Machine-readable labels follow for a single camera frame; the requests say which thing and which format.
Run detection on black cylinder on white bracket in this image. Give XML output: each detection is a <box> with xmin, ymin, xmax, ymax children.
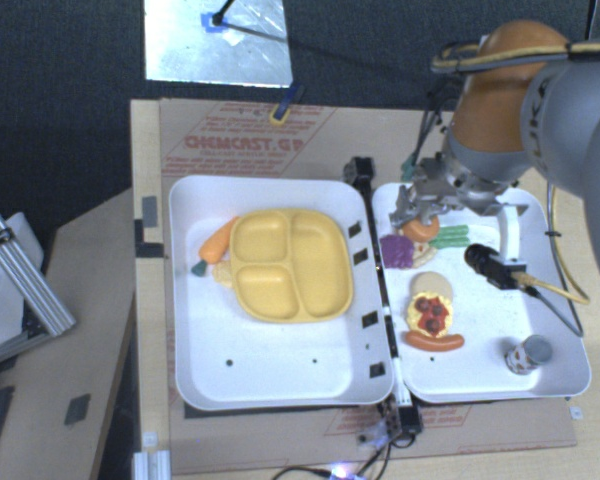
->
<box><xmin>463</xmin><ymin>202</ymin><xmax>530</xmax><ymax>292</ymax></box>

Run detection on pale yellow toy food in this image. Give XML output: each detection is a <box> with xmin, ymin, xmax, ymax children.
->
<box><xmin>211</xmin><ymin>259</ymin><xmax>237</xmax><ymax>290</ymax></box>

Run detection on purple grapes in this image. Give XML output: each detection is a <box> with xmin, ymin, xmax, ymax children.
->
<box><xmin>378</xmin><ymin>233</ymin><xmax>416</xmax><ymax>271</ymax></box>

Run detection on small printed can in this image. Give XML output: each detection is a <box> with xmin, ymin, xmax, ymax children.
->
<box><xmin>504</xmin><ymin>333</ymin><xmax>554</xmax><ymax>377</ymax></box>

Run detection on yellow divided plate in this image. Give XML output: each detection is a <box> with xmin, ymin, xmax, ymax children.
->
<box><xmin>228</xmin><ymin>208</ymin><xmax>356</xmax><ymax>325</ymax></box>

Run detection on orange sausage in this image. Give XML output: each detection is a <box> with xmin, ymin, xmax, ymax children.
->
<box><xmin>404</xmin><ymin>329</ymin><xmax>466</xmax><ymax>353</ymax></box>

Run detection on thin black and white rod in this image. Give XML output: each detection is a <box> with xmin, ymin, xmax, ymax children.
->
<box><xmin>358</xmin><ymin>177</ymin><xmax>410</xmax><ymax>411</ymax></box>

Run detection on orange doughnut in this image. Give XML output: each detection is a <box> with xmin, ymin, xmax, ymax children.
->
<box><xmin>401</xmin><ymin>215</ymin><xmax>442</xmax><ymax>244</ymax></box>

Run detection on pale yellow toy biscuit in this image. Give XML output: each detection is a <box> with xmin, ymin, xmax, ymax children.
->
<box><xmin>411</xmin><ymin>242</ymin><xmax>439</xmax><ymax>270</ymax></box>

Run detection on brown cardboard board, red print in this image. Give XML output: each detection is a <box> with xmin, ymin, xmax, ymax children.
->
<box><xmin>158</xmin><ymin>98</ymin><xmax>579</xmax><ymax>475</ymax></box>

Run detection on beige round bread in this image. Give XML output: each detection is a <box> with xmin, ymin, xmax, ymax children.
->
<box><xmin>410</xmin><ymin>270</ymin><xmax>454</xmax><ymax>302</ymax></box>

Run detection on green beans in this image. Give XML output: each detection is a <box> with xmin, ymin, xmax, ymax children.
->
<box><xmin>427</xmin><ymin>223</ymin><xmax>472</xmax><ymax>251</ymax></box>

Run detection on orange carrot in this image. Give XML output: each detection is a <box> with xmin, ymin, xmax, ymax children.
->
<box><xmin>190</xmin><ymin>215</ymin><xmax>241</xmax><ymax>277</ymax></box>

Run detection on pizza slice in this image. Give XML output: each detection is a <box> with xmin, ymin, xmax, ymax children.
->
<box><xmin>405</xmin><ymin>292</ymin><xmax>455</xmax><ymax>340</ymax></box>

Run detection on white plastic tray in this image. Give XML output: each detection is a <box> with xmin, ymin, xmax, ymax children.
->
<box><xmin>370</xmin><ymin>181</ymin><xmax>593</xmax><ymax>405</ymax></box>
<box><xmin>168</xmin><ymin>174</ymin><xmax>397</xmax><ymax>412</ymax></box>

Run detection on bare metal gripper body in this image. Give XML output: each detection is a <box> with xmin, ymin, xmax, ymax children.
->
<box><xmin>409</xmin><ymin>157</ymin><xmax>512</xmax><ymax>215</ymax></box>

